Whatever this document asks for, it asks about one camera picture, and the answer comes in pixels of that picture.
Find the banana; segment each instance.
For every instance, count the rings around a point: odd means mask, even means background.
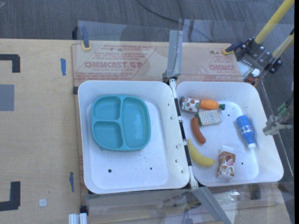
[[[198,164],[202,165],[202,166],[206,166],[206,167],[210,167],[212,165],[215,164],[215,161],[211,158],[205,157],[204,155],[202,155],[197,149],[196,147],[193,146],[193,144],[191,143],[191,140],[188,139],[188,147],[189,147],[189,151],[190,151],[190,155],[191,158],[197,162]]]

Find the blue bottle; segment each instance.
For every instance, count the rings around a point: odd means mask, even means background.
[[[242,137],[247,141],[248,148],[255,148],[256,144],[253,140],[254,133],[246,115],[237,118],[237,124]]]

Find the sausage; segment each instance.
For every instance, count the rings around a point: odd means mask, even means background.
[[[192,128],[193,134],[195,135],[198,142],[201,144],[204,144],[206,142],[206,138],[202,135],[202,133],[199,129],[199,120],[197,117],[192,118],[191,128]]]

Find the blue plate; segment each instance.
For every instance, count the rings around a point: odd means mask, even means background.
[[[145,102],[129,95],[105,95],[92,107],[93,138],[108,150],[133,151],[150,141],[150,115]]]

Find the gray carpet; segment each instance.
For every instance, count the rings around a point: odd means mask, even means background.
[[[190,19],[200,20],[194,41],[235,43],[257,35],[284,0],[139,1],[144,6],[137,0],[0,0],[0,6],[5,2],[0,7],[0,38],[72,39],[79,21],[177,29],[179,19]],[[273,51],[287,37],[294,27],[294,16],[293,6],[265,40],[267,49]],[[284,65],[264,81],[274,110],[290,94],[293,47],[281,58]],[[284,144],[278,145],[285,167],[282,182],[293,183],[294,131],[280,133],[282,140],[276,139]]]

